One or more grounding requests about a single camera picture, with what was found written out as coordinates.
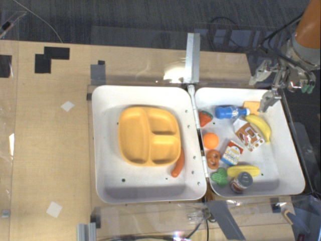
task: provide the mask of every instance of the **wooden table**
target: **wooden table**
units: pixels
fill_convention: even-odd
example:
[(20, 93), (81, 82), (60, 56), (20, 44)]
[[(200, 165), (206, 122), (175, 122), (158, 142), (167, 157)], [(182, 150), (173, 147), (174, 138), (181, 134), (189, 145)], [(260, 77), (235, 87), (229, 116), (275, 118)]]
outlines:
[[(35, 54), (43, 54), (45, 46), (70, 48), (70, 59), (52, 60), (51, 74), (35, 74)], [(17, 97), (9, 97), (13, 95), (9, 93), (9, 98), (4, 98), (16, 98), (17, 110), (11, 216), (1, 219), (0, 236), (10, 241), (76, 240), (77, 224), (88, 224), (92, 211), (86, 100), (90, 65), (105, 61), (109, 83), (157, 84), (171, 65), (184, 64), (185, 51), (1, 40), (0, 54), (12, 55), (13, 69), (19, 69), (19, 77), (10, 84), (6, 82), (10, 80), (0, 79), (0, 89), (17, 86)], [(250, 78), (245, 55), (201, 52), (200, 62), (203, 82), (246, 86)], [(69, 112), (61, 108), (67, 101), (75, 105)], [(57, 218), (46, 213), (52, 201), (62, 206)], [(107, 214), (113, 211), (112, 206), (104, 206), (109, 208)], [(155, 206), (162, 210), (162, 205)], [(164, 219), (170, 215), (166, 210), (162, 214)], [(144, 224), (145, 212), (134, 213), (138, 224)], [(118, 215), (119, 224), (126, 224), (123, 214)], [(259, 217), (266, 219), (267, 215), (269, 224), (259, 224), (262, 221)], [(258, 236), (293, 239), (290, 225), (280, 214), (273, 215), (267, 210), (256, 218), (241, 213), (238, 217), (245, 223), (241, 229), (248, 240), (258, 240)], [(210, 228), (210, 240), (224, 239), (217, 223), (212, 223)], [(206, 231), (202, 229), (193, 240), (206, 239)]]

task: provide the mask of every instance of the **blue bottle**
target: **blue bottle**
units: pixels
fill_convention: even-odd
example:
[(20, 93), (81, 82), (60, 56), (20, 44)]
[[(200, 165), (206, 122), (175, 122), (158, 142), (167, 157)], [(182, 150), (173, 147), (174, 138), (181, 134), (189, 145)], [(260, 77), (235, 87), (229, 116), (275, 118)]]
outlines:
[(241, 115), (249, 115), (250, 110), (248, 108), (241, 109), (235, 106), (228, 106), (228, 107), (216, 107), (215, 108), (215, 116), (216, 118), (223, 119), (223, 118), (237, 118)]

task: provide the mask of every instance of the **orange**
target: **orange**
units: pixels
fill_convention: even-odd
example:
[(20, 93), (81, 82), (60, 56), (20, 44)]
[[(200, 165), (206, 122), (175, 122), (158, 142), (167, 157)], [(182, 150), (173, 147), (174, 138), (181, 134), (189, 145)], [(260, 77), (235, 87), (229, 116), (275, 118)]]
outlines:
[(203, 136), (203, 144), (207, 149), (214, 149), (219, 144), (219, 137), (214, 133), (206, 133)]

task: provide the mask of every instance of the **toy banana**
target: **toy banana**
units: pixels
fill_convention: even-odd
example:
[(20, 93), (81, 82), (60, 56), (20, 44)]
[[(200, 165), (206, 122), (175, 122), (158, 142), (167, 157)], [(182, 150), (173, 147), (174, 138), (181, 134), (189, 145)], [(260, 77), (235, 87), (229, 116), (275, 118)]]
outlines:
[(252, 114), (245, 116), (245, 120), (247, 120), (251, 124), (256, 125), (260, 129), (260, 131), (262, 132), (262, 134), (265, 138), (265, 142), (266, 143), (270, 142), (271, 128), (265, 122), (265, 120), (263, 120), (262, 118), (260, 118), (257, 115), (252, 115)]
[(256, 177), (257, 175), (260, 174), (260, 169), (257, 168), (256, 166), (252, 165), (237, 165), (237, 166), (232, 166), (227, 169), (227, 175), (230, 177), (237, 177), (241, 172), (247, 172), (249, 173), (252, 177)]

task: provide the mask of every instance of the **tin can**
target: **tin can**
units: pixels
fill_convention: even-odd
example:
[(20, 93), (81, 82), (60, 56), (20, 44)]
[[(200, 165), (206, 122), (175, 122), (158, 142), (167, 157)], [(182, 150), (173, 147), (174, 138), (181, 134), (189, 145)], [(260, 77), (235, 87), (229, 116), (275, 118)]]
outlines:
[(248, 172), (241, 172), (231, 181), (230, 187), (235, 193), (242, 193), (243, 190), (249, 188), (252, 184), (252, 176)]

